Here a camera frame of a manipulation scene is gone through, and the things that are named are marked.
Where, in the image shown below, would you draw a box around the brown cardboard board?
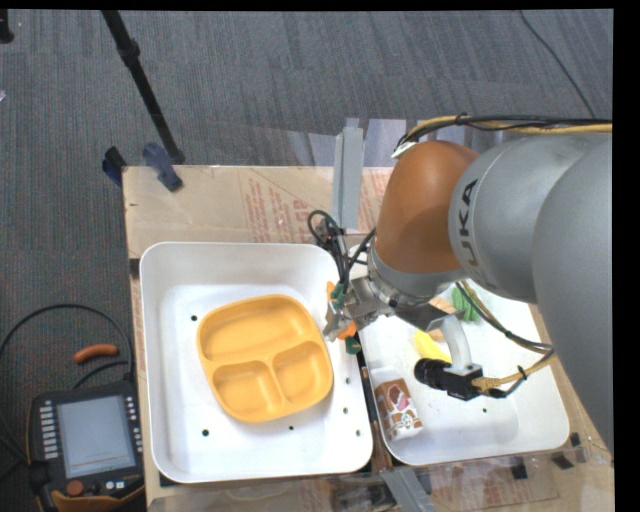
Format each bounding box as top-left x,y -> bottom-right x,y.
121,164 -> 614,512

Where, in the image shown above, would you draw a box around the yellow banana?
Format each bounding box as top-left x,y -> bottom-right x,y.
414,329 -> 452,365

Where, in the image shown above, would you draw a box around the green toy vegetable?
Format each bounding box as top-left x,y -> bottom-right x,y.
451,286 -> 480,322

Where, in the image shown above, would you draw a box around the yellow divided plate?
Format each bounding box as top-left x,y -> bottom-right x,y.
195,293 -> 335,425

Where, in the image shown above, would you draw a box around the black block with wires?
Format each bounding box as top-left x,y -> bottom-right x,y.
322,218 -> 348,251

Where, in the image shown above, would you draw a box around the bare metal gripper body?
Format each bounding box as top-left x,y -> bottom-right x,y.
341,276 -> 397,330

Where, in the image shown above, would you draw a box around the brown sausage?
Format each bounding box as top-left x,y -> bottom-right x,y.
72,343 -> 120,365

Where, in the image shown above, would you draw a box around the brown and white carton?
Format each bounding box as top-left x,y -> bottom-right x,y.
371,367 -> 424,443

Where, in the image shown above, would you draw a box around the black cylinder on white bracket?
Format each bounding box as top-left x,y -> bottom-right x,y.
413,314 -> 485,402

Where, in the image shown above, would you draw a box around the black tripod leg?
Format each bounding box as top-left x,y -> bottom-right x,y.
99,9 -> 187,166

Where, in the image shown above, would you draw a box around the thin black rod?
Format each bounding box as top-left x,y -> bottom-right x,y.
360,366 -> 383,472

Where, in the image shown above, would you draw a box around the orange carrot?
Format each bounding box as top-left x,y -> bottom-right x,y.
325,280 -> 359,342

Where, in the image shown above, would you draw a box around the pale orange toy bread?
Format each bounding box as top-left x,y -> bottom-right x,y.
428,296 -> 465,342

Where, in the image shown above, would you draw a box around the white plastic tray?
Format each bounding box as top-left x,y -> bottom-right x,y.
356,277 -> 572,467
138,241 -> 375,485

